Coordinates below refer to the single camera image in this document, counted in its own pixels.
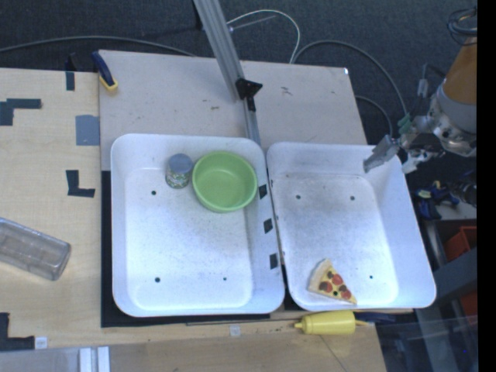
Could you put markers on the black block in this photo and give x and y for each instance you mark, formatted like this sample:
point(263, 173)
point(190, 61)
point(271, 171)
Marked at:
point(248, 87)

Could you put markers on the small green can grey lid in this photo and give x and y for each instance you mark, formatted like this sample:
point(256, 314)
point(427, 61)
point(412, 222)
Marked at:
point(178, 173)

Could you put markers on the pale wood board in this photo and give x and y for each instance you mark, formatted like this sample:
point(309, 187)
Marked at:
point(174, 99)

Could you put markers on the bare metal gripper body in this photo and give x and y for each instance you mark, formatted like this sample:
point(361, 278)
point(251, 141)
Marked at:
point(434, 136)

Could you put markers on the green bowl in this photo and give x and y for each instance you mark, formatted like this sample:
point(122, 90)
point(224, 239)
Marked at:
point(224, 182)

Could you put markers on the yellow squeeze bottle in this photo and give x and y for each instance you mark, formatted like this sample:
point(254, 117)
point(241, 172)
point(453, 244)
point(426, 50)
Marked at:
point(329, 322)

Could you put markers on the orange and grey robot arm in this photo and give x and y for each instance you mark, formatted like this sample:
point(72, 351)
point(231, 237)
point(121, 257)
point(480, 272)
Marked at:
point(461, 80)

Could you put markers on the clear plastic bottle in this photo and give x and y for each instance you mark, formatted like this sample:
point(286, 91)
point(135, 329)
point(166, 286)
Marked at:
point(31, 248)

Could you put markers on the white plastic tray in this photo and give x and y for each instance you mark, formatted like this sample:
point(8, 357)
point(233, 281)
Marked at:
point(348, 227)
point(186, 246)

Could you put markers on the toy pizza slice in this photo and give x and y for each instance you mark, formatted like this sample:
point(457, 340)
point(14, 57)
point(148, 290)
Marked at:
point(329, 283)

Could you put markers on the black cylinder on white bracket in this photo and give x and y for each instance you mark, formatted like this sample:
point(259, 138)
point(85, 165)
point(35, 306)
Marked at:
point(416, 160)

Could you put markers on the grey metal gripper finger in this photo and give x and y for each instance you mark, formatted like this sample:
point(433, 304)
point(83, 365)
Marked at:
point(381, 154)

